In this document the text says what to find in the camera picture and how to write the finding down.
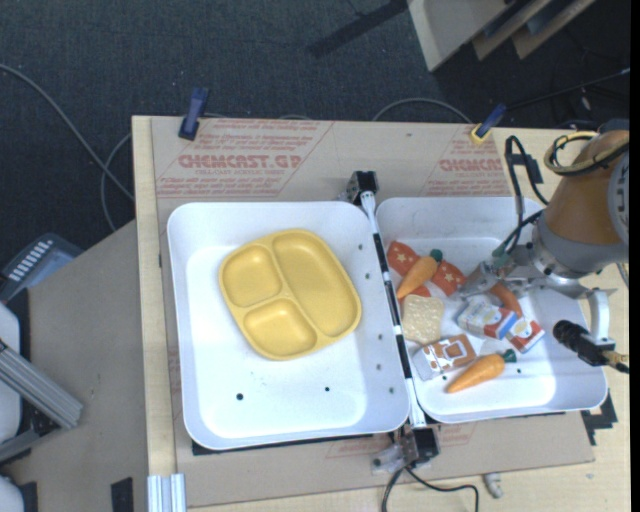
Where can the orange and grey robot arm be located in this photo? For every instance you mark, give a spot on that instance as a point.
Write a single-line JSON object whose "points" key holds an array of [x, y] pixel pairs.
{"points": [[580, 210]]}

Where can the thin black and white rod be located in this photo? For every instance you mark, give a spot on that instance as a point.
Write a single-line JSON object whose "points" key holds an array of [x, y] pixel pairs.
{"points": [[395, 325]]}

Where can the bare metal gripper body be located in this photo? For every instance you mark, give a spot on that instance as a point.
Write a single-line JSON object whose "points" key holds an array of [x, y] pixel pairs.
{"points": [[547, 272]]}

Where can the yellow divided plate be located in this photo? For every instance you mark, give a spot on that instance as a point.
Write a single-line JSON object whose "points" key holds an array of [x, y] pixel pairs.
{"points": [[300, 280]]}

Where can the black cylinder on white bracket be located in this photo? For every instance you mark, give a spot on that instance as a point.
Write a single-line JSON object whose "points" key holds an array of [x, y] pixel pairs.
{"points": [[582, 340]]}

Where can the beige biscuit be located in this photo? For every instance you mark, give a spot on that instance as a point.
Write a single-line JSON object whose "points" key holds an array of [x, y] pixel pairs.
{"points": [[422, 317]]}

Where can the orange carrot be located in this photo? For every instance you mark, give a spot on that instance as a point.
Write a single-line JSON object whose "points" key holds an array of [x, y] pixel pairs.
{"points": [[477, 372], [419, 274]]}

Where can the brown and white carton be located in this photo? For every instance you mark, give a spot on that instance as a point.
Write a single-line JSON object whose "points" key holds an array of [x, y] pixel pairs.
{"points": [[445, 355]]}

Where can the brown cardboard board red print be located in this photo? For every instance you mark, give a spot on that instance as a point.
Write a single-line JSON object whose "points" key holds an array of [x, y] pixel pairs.
{"points": [[310, 160]]}

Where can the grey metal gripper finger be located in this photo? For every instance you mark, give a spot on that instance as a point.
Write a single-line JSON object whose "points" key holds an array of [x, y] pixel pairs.
{"points": [[478, 280], [515, 286]]}

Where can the orange sausage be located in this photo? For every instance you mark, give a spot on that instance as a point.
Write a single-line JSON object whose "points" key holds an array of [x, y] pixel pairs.
{"points": [[510, 299]]}

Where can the orange star-print packet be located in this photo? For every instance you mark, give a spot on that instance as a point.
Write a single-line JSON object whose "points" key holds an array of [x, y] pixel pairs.
{"points": [[449, 276]]}

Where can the white plastic tray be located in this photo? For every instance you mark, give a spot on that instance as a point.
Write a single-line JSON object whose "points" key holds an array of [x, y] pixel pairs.
{"points": [[540, 390], [280, 400]]}

